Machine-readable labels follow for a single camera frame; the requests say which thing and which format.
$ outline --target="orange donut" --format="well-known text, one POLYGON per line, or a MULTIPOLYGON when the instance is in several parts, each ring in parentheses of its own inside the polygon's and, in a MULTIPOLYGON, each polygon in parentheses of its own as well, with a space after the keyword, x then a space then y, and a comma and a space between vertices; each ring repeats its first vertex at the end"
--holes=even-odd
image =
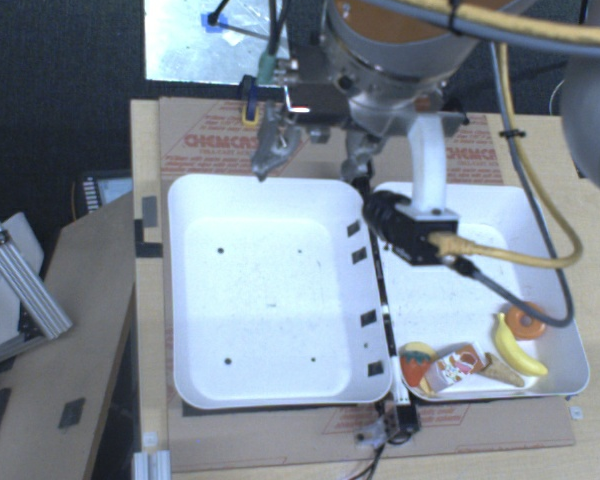
MULTIPOLYGON (((544 313, 544 311, 533 302, 527 302, 527 304, 536 311, 544 313)), ((511 329, 511 332, 516 339, 519 340, 535 340, 542 336, 547 328, 547 324, 535 318, 531 318, 518 306, 511 306, 509 308, 504 321, 507 323, 507 326, 511 329)))

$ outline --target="blue object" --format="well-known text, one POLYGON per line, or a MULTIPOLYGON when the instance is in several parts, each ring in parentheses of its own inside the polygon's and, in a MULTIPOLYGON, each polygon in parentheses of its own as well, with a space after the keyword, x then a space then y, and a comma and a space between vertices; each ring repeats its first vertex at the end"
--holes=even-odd
POLYGON ((227 20, 227 17, 224 14, 220 14, 220 16, 218 17, 218 23, 216 25, 210 25, 209 24, 209 15, 210 14, 212 14, 212 13, 200 15, 200 20, 202 22, 202 26, 210 34, 217 34, 219 32, 222 32, 222 27, 220 25, 228 25, 229 20, 227 20))

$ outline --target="yellow banana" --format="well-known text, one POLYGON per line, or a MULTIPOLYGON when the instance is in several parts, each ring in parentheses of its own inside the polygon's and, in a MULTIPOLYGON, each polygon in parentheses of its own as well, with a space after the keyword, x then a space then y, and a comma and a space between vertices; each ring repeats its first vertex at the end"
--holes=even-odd
POLYGON ((547 367, 534 359, 520 348, 515 336, 504 321, 504 313, 498 313, 498 328, 496 329, 496 348, 502 358, 511 368, 523 375, 540 377, 549 373, 547 367))

